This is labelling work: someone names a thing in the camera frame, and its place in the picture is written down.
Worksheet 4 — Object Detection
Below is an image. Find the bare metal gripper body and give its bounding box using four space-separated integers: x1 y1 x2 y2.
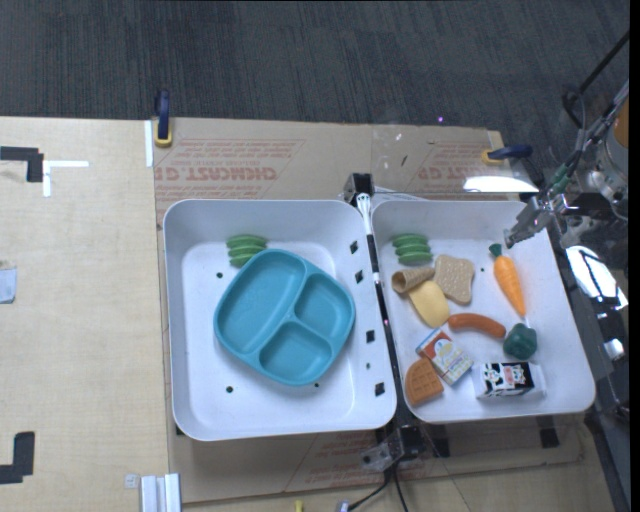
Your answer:
527 168 630 222

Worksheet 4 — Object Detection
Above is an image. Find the orange carrot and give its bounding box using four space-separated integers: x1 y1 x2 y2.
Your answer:
488 242 528 318

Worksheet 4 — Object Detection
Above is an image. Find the tan bread slice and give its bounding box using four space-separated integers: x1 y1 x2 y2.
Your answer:
432 254 476 306

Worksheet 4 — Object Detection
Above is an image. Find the orange sausage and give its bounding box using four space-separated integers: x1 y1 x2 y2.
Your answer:
447 312 508 340

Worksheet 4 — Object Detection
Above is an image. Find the white plastic tray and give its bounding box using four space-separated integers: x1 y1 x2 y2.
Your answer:
162 198 399 442
370 198 597 425

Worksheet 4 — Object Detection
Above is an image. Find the green pea pod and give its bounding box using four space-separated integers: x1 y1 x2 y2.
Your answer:
225 233 269 268
391 232 434 266

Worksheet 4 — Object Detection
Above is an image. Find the dark green pepper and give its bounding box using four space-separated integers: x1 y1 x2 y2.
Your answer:
502 322 539 361

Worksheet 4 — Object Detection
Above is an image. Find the yellow cheese piece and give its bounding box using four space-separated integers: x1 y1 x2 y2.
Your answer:
408 280 451 329

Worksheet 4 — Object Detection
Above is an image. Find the tan ice cream cone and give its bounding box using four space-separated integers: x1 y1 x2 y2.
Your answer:
390 266 436 295

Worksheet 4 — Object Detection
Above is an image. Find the orange and white juice carton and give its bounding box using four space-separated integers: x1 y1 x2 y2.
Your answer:
415 327 475 387

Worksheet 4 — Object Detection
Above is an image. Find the black and white milk carton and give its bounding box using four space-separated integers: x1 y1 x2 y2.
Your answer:
474 360 547 401

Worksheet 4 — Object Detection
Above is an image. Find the orange waffle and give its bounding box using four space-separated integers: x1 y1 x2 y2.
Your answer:
403 356 445 407

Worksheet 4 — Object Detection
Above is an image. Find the brown cardboard board red print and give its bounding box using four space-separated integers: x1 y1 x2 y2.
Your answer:
152 117 586 504

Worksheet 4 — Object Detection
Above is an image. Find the blue divided plate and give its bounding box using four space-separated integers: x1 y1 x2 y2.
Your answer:
212 248 357 387

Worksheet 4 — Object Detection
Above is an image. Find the black block with thin wires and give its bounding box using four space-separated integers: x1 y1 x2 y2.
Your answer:
359 424 427 471
343 172 375 204

